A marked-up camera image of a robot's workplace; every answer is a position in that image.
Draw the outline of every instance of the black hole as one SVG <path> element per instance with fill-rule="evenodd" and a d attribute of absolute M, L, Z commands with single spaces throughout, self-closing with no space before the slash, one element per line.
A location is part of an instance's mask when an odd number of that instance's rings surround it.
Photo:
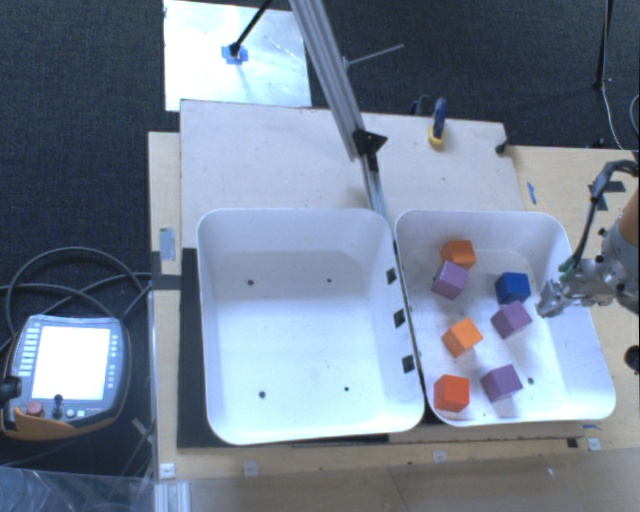
<path fill-rule="evenodd" d="M 388 283 L 388 284 L 391 284 L 391 283 L 393 283 L 396 279 L 397 279 L 397 276 L 396 276 L 396 269 L 395 269 L 395 268 L 390 268 L 389 270 L 387 270 L 387 283 Z"/>
<path fill-rule="evenodd" d="M 627 364 L 629 368 L 638 373 L 640 371 L 640 347 L 638 345 L 629 347 L 624 354 L 624 362 Z"/>
<path fill-rule="evenodd" d="M 413 362 L 413 356 L 402 358 L 402 368 L 404 369 L 404 373 L 409 373 L 410 371 L 415 370 L 416 366 Z"/>
<path fill-rule="evenodd" d="M 393 321 L 395 322 L 396 327 L 400 327 L 405 322 L 405 320 L 406 318 L 404 317 L 404 309 L 399 309 L 393 314 Z"/>

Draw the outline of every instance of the blue cube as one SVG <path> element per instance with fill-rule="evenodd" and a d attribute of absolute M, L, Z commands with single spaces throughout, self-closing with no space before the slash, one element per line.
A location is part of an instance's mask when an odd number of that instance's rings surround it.
<path fill-rule="evenodd" d="M 496 281 L 498 303 L 511 304 L 516 300 L 524 302 L 531 295 L 529 276 L 518 272 L 505 272 Z"/>

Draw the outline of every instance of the white bin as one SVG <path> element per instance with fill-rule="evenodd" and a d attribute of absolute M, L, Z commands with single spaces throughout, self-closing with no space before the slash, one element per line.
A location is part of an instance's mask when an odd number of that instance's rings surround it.
<path fill-rule="evenodd" d="M 237 445 L 414 427 L 391 230 L 363 209 L 225 209 L 197 230 L 207 416 Z"/>
<path fill-rule="evenodd" d="M 613 411 L 615 390 L 589 311 L 568 308 L 551 319 L 536 314 L 545 281 L 572 252 L 556 220 L 541 213 L 410 211 L 398 218 L 396 234 L 429 403 L 442 374 L 470 379 L 469 406 L 459 413 L 435 410 L 443 421 L 466 427 L 601 419 Z M 431 291 L 440 248 L 450 240 L 471 240 L 478 259 L 453 301 Z M 507 271 L 528 274 L 524 307 L 533 322 L 503 340 L 490 318 L 499 308 L 495 281 Z M 466 316 L 484 339 L 455 359 L 441 335 Z M 491 404 L 480 377 L 507 364 L 524 389 Z"/>

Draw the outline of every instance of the purple cube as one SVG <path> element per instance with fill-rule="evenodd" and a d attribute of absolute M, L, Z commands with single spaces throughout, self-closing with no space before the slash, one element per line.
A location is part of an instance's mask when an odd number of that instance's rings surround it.
<path fill-rule="evenodd" d="M 522 383 L 512 364 L 491 370 L 480 378 L 480 384 L 491 403 L 508 398 L 522 389 Z"/>
<path fill-rule="evenodd" d="M 462 292 L 467 282 L 468 273 L 469 271 L 466 268 L 447 260 L 442 264 L 433 279 L 431 291 L 453 300 Z"/>
<path fill-rule="evenodd" d="M 491 323 L 502 339 L 511 336 L 518 329 L 531 323 L 531 317 L 519 300 L 505 306 L 491 317 Z"/>

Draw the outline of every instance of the wooden block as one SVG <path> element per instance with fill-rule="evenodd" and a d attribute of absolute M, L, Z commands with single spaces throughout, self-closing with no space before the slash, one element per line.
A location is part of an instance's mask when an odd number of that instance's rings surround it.
<path fill-rule="evenodd" d="M 433 278 L 431 291 L 453 300 L 462 293 L 467 282 L 467 274 L 467 269 L 451 261 L 445 261 Z"/>
<path fill-rule="evenodd" d="M 529 313 L 527 313 L 527 310 L 524 309 L 522 302 L 519 300 L 500 309 L 491 317 L 491 323 L 500 333 L 503 340 L 531 322 Z"/>
<path fill-rule="evenodd" d="M 529 276 L 520 272 L 505 272 L 496 281 L 496 295 L 500 304 L 524 302 L 531 295 Z"/>
<path fill-rule="evenodd" d="M 450 412 L 460 412 L 469 405 L 469 379 L 444 374 L 433 385 L 433 406 Z"/>
<path fill-rule="evenodd" d="M 442 335 L 442 341 L 453 357 L 458 357 L 480 340 L 482 340 L 482 333 L 469 317 L 460 320 Z"/>
<path fill-rule="evenodd" d="M 480 378 L 480 384 L 491 403 L 508 398 L 522 389 L 522 383 L 512 364 L 491 370 Z"/>
<path fill-rule="evenodd" d="M 469 240 L 452 240 L 440 249 L 442 261 L 450 261 L 469 270 L 476 263 L 476 254 Z"/>

